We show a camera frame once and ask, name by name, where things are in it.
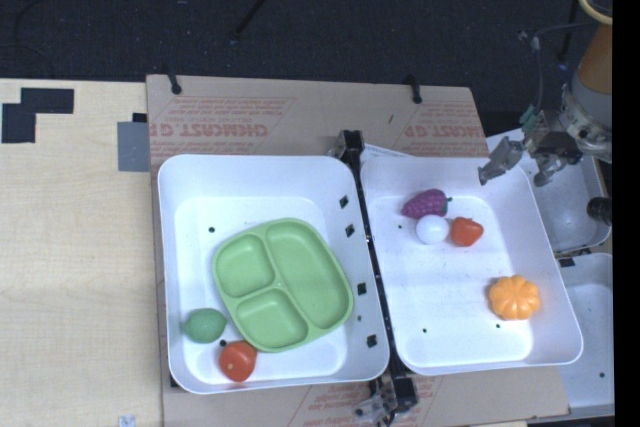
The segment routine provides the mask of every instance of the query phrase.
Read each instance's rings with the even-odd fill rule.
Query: metal bracket
[[[369,426],[380,425],[380,422],[384,422],[390,425],[393,421],[393,412],[398,407],[391,383],[383,384],[382,379],[379,378],[376,381],[371,381],[369,388],[371,388],[371,396],[354,407],[355,423]]]
[[[396,349],[395,338],[393,335],[393,329],[391,326],[391,318],[389,315],[389,305],[387,304],[387,296],[384,291],[384,284],[382,283],[382,276],[380,275],[380,266],[378,264],[378,257],[373,244],[373,235],[371,233],[371,225],[369,222],[369,213],[367,211],[367,204],[364,197],[364,189],[362,186],[362,180],[360,178],[361,161],[360,156],[365,149],[364,139],[362,132],[359,130],[342,130],[338,135],[338,138],[329,151],[329,155],[332,155],[340,159],[351,169],[353,178],[356,183],[356,189],[358,191],[358,201],[360,203],[360,212],[362,214],[362,220],[364,224],[364,230],[367,240],[367,246],[369,248],[369,257],[371,258],[371,265],[373,267],[374,276],[376,279],[376,286],[378,289],[378,296],[380,299],[380,307],[382,310],[382,316],[384,319],[385,329],[387,332],[387,339],[389,341],[390,358],[388,372],[391,377],[391,390],[394,396],[394,409],[392,414],[408,411],[411,407],[418,403],[418,396],[416,394],[413,381],[408,376],[408,369],[400,360]]]

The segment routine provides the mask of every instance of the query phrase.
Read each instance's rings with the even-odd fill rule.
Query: white plastic tray
[[[418,374],[560,365],[582,352],[582,335],[527,176],[514,168],[481,186],[479,158],[379,156],[362,168],[371,230],[391,325],[402,361]],[[427,246],[400,209],[418,192],[453,198],[447,219],[472,217],[485,233],[471,247]],[[503,321],[488,289],[521,274],[538,286],[541,307]]]
[[[488,137],[489,151],[505,136],[512,141],[521,141],[524,137],[520,129]],[[536,161],[525,152],[518,167],[525,171],[533,184],[533,177],[538,173]],[[504,175],[492,181],[499,182],[503,178]],[[606,195],[593,157],[585,155],[578,164],[567,165],[554,173],[550,183],[542,187],[532,185],[532,190],[554,252],[561,254],[594,247],[609,236],[609,226],[587,215],[589,200]]]
[[[614,415],[613,257],[593,253],[571,262],[560,272],[584,336],[580,359],[559,369],[571,417]]]
[[[169,367],[180,386],[209,394],[366,381],[384,372],[386,329],[355,181],[346,165],[326,156],[179,155],[162,165],[158,190]],[[217,367],[219,343],[191,342],[181,324],[202,307],[230,318],[211,273],[215,249],[246,228],[285,217],[311,224],[329,244],[351,286],[353,310],[344,324],[311,343],[260,352],[250,378],[234,383]],[[221,339],[242,336],[229,321]]]

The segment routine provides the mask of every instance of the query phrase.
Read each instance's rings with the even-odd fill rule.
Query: red pepper
[[[474,244],[483,233],[484,228],[480,223],[466,217],[456,217],[451,224],[451,240],[461,246]]]

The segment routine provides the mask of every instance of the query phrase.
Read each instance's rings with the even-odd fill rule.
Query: toy tomato
[[[456,217],[451,224],[451,240],[461,246],[470,246],[483,233],[484,228],[480,223],[466,217]]]
[[[245,340],[230,342],[218,356],[218,366],[232,381],[245,381],[256,367],[258,351]]]

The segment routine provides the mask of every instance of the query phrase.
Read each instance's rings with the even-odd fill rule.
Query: green divided plate
[[[211,265],[229,315],[255,348],[309,343],[351,314],[349,282],[322,236],[293,218],[269,221],[224,241]]]

